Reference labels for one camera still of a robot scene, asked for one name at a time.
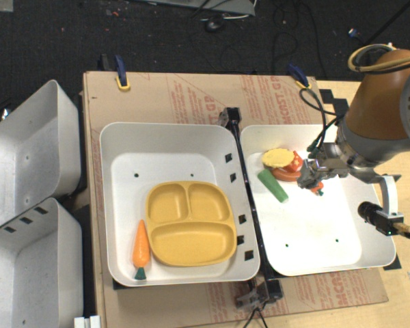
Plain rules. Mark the white plastic tray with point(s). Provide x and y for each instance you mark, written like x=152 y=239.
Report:
x=164 y=162
x=314 y=231

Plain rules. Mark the orange sausage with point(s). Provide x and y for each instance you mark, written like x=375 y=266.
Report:
x=283 y=175

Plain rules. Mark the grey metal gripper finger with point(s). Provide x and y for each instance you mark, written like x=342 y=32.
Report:
x=304 y=176
x=317 y=172

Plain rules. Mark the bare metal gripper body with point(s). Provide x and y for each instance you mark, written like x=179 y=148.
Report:
x=338 y=164

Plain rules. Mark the yellow divided plate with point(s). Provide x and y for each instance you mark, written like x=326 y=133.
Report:
x=191 y=224

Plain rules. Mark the red pizza slice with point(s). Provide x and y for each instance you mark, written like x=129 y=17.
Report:
x=296 y=162

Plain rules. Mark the small orange carrot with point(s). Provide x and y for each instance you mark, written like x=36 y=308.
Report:
x=317 y=187

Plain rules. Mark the yellow round biscuit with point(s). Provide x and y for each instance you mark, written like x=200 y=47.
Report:
x=277 y=157

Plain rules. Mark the large orange carrot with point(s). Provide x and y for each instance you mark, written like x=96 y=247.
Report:
x=141 y=246

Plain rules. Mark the green stick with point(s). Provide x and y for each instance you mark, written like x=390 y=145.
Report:
x=273 y=186

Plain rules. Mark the brown cardboard board, red print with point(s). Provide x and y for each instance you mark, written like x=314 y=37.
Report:
x=177 y=94

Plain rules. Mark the black cylinder on white bracket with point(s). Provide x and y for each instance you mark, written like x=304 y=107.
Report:
x=387 y=219

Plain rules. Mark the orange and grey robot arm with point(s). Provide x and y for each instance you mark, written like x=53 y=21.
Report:
x=376 y=108

